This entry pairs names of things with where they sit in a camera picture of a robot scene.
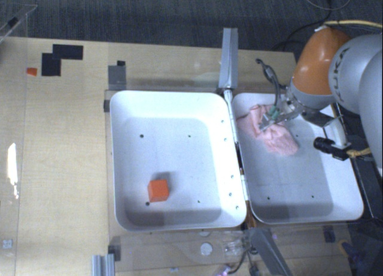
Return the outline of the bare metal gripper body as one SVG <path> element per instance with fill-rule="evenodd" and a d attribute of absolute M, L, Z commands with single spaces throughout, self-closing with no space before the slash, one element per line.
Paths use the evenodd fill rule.
<path fill-rule="evenodd" d="M 264 122 L 274 120 L 276 123 L 281 123 L 287 120 L 295 119 L 300 114 L 299 105 L 292 99 L 281 99 L 277 105 L 272 105 L 264 113 Z"/>

